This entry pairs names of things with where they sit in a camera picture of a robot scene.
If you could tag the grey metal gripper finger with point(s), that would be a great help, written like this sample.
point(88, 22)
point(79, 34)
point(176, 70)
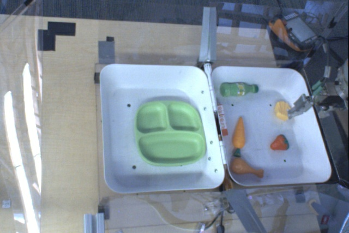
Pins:
point(297, 112)
point(303, 101)

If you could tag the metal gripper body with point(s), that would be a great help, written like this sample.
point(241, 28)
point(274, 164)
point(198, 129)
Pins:
point(331, 103)

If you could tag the yellow shell-shaped toy food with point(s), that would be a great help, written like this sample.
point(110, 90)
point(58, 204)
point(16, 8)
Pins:
point(280, 110)

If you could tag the red strawberry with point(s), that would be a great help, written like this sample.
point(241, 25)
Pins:
point(278, 143)

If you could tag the orange carrot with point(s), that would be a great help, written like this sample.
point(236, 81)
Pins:
point(239, 133)

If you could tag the white plastic tray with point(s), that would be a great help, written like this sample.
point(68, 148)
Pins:
point(122, 79)
point(259, 166)

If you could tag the green plastic bottle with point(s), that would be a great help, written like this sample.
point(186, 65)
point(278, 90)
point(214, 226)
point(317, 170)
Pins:
point(231, 89)

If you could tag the brown chicken drumstick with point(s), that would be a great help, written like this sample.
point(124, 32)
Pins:
point(240, 167)

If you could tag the thin black and white rod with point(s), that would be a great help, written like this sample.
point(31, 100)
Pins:
point(209, 69)

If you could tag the green divided plate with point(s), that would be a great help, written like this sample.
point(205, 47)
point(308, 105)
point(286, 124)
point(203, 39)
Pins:
point(170, 148)

